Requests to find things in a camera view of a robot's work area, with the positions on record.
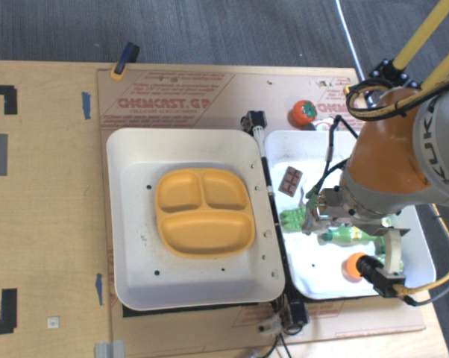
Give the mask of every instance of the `wooden table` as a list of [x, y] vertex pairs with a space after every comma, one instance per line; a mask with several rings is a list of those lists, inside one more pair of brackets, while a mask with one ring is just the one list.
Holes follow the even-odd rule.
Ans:
[[[97, 342], [112, 341], [96, 73], [111, 67], [0, 61], [0, 85], [13, 85], [18, 100], [18, 113], [5, 115], [0, 96], [0, 134], [7, 134], [7, 175], [0, 176], [0, 309], [2, 290], [17, 292], [17, 324], [13, 333], [0, 334], [0, 357], [93, 357]], [[130, 68], [333, 72], [145, 64]], [[89, 119], [84, 92], [90, 94]], [[421, 314], [422, 331], [291, 344], [289, 349], [293, 357], [448, 357], [433, 306], [422, 307]], [[243, 352], [191, 357], [237, 357]], [[273, 357], [278, 354], [285, 355], [282, 347]]]

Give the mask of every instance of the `gray carpet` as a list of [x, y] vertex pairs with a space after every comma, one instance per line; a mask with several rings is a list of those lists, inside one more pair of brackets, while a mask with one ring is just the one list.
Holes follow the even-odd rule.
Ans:
[[[439, 0], [0, 0], [0, 60], [116, 61], [127, 41], [139, 63], [356, 67], [393, 58]], [[406, 71], [422, 82], [449, 52], [449, 15]], [[442, 232], [418, 208], [438, 274]], [[449, 226], [449, 209], [442, 208]], [[449, 295], [435, 302], [449, 348]]]

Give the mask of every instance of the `yellow plastic plate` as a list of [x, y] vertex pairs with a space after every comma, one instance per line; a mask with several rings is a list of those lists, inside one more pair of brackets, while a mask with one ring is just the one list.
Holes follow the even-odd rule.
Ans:
[[164, 174], [155, 194], [163, 244], [182, 257], [238, 254], [254, 241], [254, 217], [242, 180], [222, 169], [178, 169]]

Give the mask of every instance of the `red toy tomato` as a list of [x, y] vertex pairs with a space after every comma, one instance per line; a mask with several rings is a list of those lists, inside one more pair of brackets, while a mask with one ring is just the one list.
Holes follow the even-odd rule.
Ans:
[[292, 108], [292, 117], [301, 126], [311, 123], [317, 117], [317, 110], [311, 101], [298, 101]]

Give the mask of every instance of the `black tape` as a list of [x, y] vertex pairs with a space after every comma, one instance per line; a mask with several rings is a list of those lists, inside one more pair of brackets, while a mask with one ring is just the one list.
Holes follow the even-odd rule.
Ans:
[[0, 95], [4, 96], [4, 114], [17, 114], [17, 89], [13, 85], [0, 85]]
[[17, 327], [17, 289], [3, 289], [0, 310], [0, 334], [14, 333]]

